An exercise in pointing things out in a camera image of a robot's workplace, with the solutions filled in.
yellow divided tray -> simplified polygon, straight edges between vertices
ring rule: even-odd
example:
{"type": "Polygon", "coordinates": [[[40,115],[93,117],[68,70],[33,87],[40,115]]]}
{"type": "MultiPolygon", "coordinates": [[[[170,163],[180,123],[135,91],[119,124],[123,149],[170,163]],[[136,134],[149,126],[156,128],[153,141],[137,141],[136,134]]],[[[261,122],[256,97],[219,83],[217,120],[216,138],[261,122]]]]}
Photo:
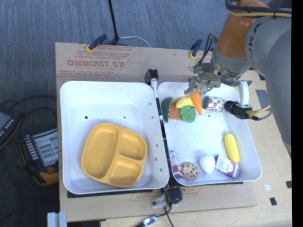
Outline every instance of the yellow divided tray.
{"type": "Polygon", "coordinates": [[[81,167],[99,182],[127,188],[139,181],[147,156],[144,138],[113,123],[99,123],[84,145],[81,167]]]}

toy egg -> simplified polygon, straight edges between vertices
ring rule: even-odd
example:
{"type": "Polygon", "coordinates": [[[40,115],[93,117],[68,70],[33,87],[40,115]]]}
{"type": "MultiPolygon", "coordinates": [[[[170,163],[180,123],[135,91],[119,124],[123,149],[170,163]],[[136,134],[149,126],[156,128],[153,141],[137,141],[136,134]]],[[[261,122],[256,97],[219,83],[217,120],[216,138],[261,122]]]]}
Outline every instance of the toy egg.
{"type": "Polygon", "coordinates": [[[204,155],[200,158],[200,166],[206,174],[210,174],[214,170],[215,159],[211,155],[204,155]]]}

yellow corn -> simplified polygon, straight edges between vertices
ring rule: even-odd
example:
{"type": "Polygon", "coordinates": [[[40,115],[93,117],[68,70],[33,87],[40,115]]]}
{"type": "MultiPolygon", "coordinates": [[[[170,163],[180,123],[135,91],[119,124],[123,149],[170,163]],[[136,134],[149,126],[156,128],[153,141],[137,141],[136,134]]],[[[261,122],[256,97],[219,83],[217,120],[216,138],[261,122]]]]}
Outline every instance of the yellow corn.
{"type": "Polygon", "coordinates": [[[232,133],[227,133],[224,136],[224,143],[229,159],[238,163],[240,161],[240,155],[234,135],[232,133]]]}

cardboard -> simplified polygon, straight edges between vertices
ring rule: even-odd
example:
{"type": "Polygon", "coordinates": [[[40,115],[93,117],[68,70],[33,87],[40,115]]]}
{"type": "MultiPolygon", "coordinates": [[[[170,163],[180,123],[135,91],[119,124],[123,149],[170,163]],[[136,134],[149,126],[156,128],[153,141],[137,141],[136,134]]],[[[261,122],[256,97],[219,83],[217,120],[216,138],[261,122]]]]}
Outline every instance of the cardboard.
{"type": "MultiPolygon", "coordinates": [[[[162,213],[152,209],[152,199],[161,192],[115,194],[69,198],[62,182],[62,135],[59,90],[70,80],[144,82],[148,69],[157,69],[158,83],[188,82],[193,66],[200,60],[189,58],[189,51],[175,49],[139,48],[100,45],[94,53],[86,52],[87,44],[56,43],[57,110],[60,168],[60,211],[67,212],[67,220],[120,218],[162,213]]],[[[208,54],[205,61],[210,61],[208,54]]],[[[182,187],[183,200],[173,212],[213,210],[255,206],[250,182],[239,184],[182,187]]]]}

toy carrot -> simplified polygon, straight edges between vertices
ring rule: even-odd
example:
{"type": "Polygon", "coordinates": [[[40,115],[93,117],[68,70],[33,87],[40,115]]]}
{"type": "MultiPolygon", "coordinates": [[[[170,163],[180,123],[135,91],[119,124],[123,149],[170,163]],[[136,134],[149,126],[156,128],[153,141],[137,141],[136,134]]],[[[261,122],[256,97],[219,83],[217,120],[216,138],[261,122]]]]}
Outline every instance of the toy carrot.
{"type": "Polygon", "coordinates": [[[198,111],[199,115],[202,115],[202,102],[201,102],[201,95],[200,92],[197,91],[190,96],[191,101],[193,102],[193,105],[195,109],[198,111]]]}

